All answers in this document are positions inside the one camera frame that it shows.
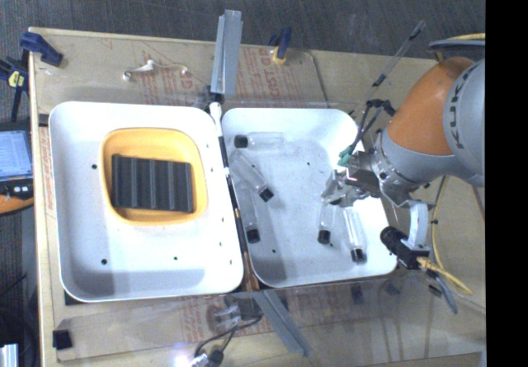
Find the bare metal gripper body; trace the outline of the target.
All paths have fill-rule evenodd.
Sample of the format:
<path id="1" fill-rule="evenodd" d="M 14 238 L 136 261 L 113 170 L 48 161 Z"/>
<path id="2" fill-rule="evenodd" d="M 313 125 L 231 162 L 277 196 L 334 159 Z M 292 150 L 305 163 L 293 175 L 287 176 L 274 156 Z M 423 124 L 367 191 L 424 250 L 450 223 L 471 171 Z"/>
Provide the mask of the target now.
<path id="1" fill-rule="evenodd" d="M 366 152 L 358 151 L 351 155 L 346 165 L 345 185 L 357 186 L 366 190 L 366 198 L 380 198 L 380 179 L 373 168 L 374 159 Z"/>

